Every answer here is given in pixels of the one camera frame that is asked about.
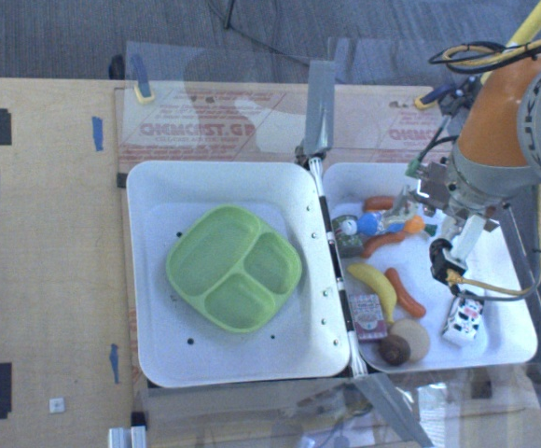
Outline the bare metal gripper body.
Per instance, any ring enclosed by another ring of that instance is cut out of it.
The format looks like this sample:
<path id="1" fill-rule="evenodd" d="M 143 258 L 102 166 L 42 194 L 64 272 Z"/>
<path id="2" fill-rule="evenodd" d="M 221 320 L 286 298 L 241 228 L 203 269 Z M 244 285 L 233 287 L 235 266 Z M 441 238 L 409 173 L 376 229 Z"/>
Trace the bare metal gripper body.
<path id="1" fill-rule="evenodd" d="M 469 218 L 469 186 L 452 159 L 421 164 L 415 199 L 425 209 L 454 219 Z"/>

